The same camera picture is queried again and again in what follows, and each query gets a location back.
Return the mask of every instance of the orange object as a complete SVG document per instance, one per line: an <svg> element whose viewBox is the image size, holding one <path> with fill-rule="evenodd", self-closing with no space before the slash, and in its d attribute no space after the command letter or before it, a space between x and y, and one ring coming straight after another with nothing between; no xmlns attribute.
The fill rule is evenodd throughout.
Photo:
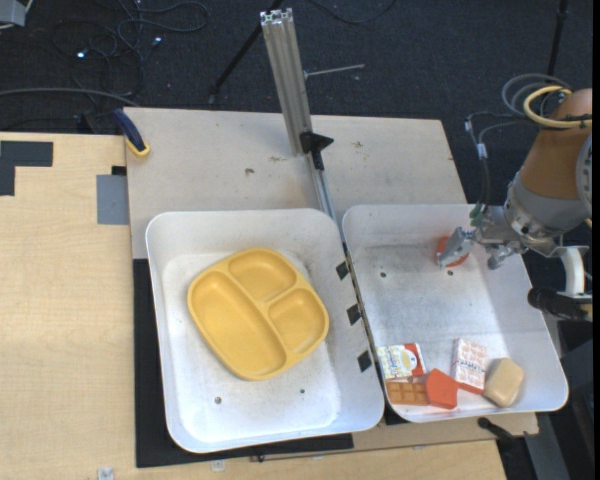
<svg viewBox="0 0 600 480"><path fill-rule="evenodd" d="M425 385L420 382L386 380L385 384L392 404L429 405Z"/></svg>
<svg viewBox="0 0 600 480"><path fill-rule="evenodd" d="M458 405L460 384L446 373L434 368L425 381L429 403L443 409L453 409Z"/></svg>
<svg viewBox="0 0 600 480"><path fill-rule="evenodd" d="M436 258L440 256L444 252L444 246L447 244L447 240L449 240L448 236L443 236L438 242L438 247L436 248ZM462 256L458 261L454 261L453 263L449 263L448 267L457 267L458 265L462 265L464 261L469 257L469 253Z"/></svg>

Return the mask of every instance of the wooden table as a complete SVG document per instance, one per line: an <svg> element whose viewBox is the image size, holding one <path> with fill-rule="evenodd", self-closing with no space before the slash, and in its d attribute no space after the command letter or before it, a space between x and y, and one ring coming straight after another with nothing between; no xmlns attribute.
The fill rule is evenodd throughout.
<svg viewBox="0 0 600 480"><path fill-rule="evenodd" d="M143 131L143 109L132 110ZM221 125L236 117L212 114ZM437 121L422 129L444 139ZM0 479L95 479L105 467L116 480L506 478L494 436L472 418L380 423L356 433L353 450L318 457L136 468L131 228L98 222L96 188L98 176L127 164L124 140L0 133L1 141L52 142L53 165L16 167L14 195L0 196ZM344 176L338 172L330 171L334 186ZM456 183L446 196L455 201ZM491 419L514 435L538 431L534 414Z"/></svg>

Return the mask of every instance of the beige sponge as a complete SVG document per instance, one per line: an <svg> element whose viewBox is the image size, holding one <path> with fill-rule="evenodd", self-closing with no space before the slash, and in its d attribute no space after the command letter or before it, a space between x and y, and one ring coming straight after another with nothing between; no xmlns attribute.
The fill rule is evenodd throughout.
<svg viewBox="0 0 600 480"><path fill-rule="evenodd" d="M500 407L515 401L524 380L524 370L508 357L496 359L487 372L482 394Z"/></svg>

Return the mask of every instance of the black cable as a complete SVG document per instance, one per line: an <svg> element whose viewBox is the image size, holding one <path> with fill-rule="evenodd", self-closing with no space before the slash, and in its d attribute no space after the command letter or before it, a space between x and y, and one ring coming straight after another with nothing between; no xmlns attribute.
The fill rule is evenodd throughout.
<svg viewBox="0 0 600 480"><path fill-rule="evenodd" d="M387 13L398 0L391 0L391 3L389 3L389 5L387 7L385 7L385 9L383 9L382 11L380 11L378 14L376 14L375 16L371 16L370 18L364 18L361 20L352 20L352 19L347 19L344 18L336 13L334 13L331 9L329 9L327 6L325 6L324 4L321 4L320 2L316 1L316 0L306 0L307 2L315 5L316 7L318 7L319 9L321 9L322 11L326 12L327 14L331 15L333 18L342 21L344 23L349 23L350 25L360 25L362 23L368 23L370 21L376 20L378 19L380 16L382 16L383 14Z"/></svg>
<svg viewBox="0 0 600 480"><path fill-rule="evenodd" d="M113 26L85 19L73 19L58 23L52 30L51 42L63 56L74 60L73 66L78 69L102 73L104 92L117 93L120 96L134 97L142 90L145 73L144 69L154 50L161 44L162 38L153 37L148 51L141 51L142 34L149 29L157 29L167 33L191 33L201 30L210 19L211 13L201 2L186 1L173 4L161 9L141 7L139 0L93 0L97 6L113 12L122 12L124 18L117 20ZM179 9L193 9L197 15L187 16L193 25L176 27L156 20L146 19L147 15L167 15ZM67 46L64 30L75 36L76 27L84 27L86 40L78 46ZM115 91L114 81L119 79L119 69L134 73L131 88Z"/></svg>
<svg viewBox="0 0 600 480"><path fill-rule="evenodd" d="M519 88L517 91L515 91L513 93L513 96L511 96L510 93L512 91L512 87L514 87L515 84L523 82L523 81L526 83L521 88ZM542 127L542 126L538 125L537 123L531 121L525 114L524 110L519 109L517 107L517 105L519 105L520 99L522 99L522 101L524 102L524 100L526 99L526 97L529 94L532 94L534 91L536 91L537 89L539 89L541 87L546 87L548 84L559 85L559 86L561 86L562 89L571 90L571 88L569 87L568 84L566 84L562 80L560 80L556 77L553 77L553 76L548 76L548 75L539 74L539 73L528 73L528 74L519 75L519 76L511 78L508 82L506 82L503 85L501 92L500 92L502 101L504 102L505 106L511 111L510 114L496 114L496 113L489 112L489 111L480 111L480 112L474 112L473 114L470 114L465 118L465 130L471 137L471 140L473 141L473 144L476 147L476 150L478 152L478 158L479 158L480 165L482 168L482 188L481 188L481 192L480 192L480 197L478 198L478 201L476 203L478 206L481 206L482 213L485 213L487 208L489 207L489 204L490 204L489 198L490 198L490 192L491 192L491 181L490 181L490 174L489 174L488 162L487 162L487 152L486 152L486 148L485 148L485 144L484 144L485 135L488 132L496 130L496 129L502 129L504 127L514 126L514 125L519 125L519 124L533 126L538 130L539 129L547 129L547 127ZM556 94L557 95L561 94L561 90L552 91L550 94L546 95L547 97L544 98L543 101L540 103L538 115L544 116L544 115L548 115L551 113L550 110L547 108L548 104L549 104L549 99ZM500 119L500 120L505 120L505 121L499 122L496 124L490 124L488 126L484 126L480 129L480 132L476 135L476 132L475 132L476 126L475 126L474 120L478 117ZM585 118L588 119L588 118L590 118L590 116L575 116L575 117L570 116L568 119L578 121L578 120L582 120Z"/></svg>
<svg viewBox="0 0 600 480"><path fill-rule="evenodd" d="M104 91L97 91L94 89L74 89L71 87L32 87L28 89L9 89L7 91L0 91L0 97L10 96L12 94L30 94L37 92L49 92L49 93L76 93L76 94L93 94L95 96L105 96L114 100L121 101L127 105L137 107L138 104L117 94L110 94Z"/></svg>
<svg viewBox="0 0 600 480"><path fill-rule="evenodd" d="M35 122L39 122L39 121L71 121L74 125L75 125L75 119L72 117L31 117L31 118L27 118L27 119L20 119L19 121L15 121L13 123L11 123L9 126L5 126L4 128L2 128L0 131L3 132L9 132L9 131L13 131L15 128L17 128L18 126L22 126L23 124L28 124L28 123L35 123ZM67 130L74 130L74 126L72 126L71 128L66 128Z"/></svg>
<svg viewBox="0 0 600 480"><path fill-rule="evenodd" d="M282 2L284 2L284 0L274 0L273 3L267 8L267 12L271 12L272 10L277 9L278 6L282 5ZM238 53L236 53L233 59L231 59L229 65L225 68L225 70L218 77L218 79L209 87L209 103L215 103L216 96L220 92L220 87L222 87L229 75L233 72L238 63L249 51L249 48L251 48L251 46L256 42L256 39L260 37L260 34L262 34L262 25L258 23L251 32L251 34L249 34L249 37L244 42L240 50L238 50Z"/></svg>

